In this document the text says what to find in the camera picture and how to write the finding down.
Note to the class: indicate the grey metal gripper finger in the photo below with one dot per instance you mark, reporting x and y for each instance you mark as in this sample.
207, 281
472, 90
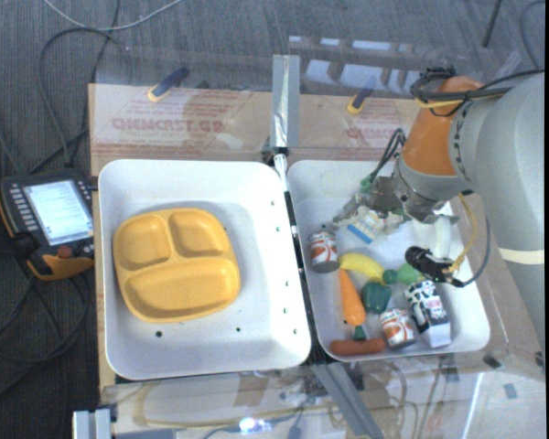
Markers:
347, 212

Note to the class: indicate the light green pear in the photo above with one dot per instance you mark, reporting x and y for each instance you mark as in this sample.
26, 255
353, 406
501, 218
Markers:
407, 275

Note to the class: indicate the yellow banana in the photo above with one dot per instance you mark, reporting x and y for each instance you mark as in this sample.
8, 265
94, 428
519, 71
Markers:
361, 264

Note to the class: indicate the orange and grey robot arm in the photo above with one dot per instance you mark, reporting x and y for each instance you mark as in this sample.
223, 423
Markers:
498, 153

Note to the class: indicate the brown sausage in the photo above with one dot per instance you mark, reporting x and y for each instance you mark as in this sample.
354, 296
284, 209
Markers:
357, 346

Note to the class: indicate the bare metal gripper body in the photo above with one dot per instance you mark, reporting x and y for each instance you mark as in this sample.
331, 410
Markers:
389, 195

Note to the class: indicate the white plastic tray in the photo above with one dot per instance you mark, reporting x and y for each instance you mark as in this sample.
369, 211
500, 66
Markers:
462, 318
256, 190

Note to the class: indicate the orange carrot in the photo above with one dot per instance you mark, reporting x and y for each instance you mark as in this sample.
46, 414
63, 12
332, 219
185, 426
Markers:
351, 302

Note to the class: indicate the brown cardboard board red print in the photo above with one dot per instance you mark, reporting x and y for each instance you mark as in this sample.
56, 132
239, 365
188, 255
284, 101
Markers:
174, 126

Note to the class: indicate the green bell pepper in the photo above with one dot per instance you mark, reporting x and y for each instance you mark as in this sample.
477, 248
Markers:
376, 296

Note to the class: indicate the yellow divided plate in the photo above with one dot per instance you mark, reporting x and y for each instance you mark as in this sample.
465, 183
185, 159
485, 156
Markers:
174, 263

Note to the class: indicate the red and white can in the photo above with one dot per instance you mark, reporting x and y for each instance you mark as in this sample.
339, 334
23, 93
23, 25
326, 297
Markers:
397, 329
324, 250

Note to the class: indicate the black and white carton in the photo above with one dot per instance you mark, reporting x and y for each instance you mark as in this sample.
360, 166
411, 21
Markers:
427, 309

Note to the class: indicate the black cylinder on white bracket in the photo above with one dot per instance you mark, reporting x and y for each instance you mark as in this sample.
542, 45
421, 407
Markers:
427, 261

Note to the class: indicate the white and blue packet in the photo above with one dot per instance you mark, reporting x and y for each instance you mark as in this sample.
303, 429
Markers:
370, 227

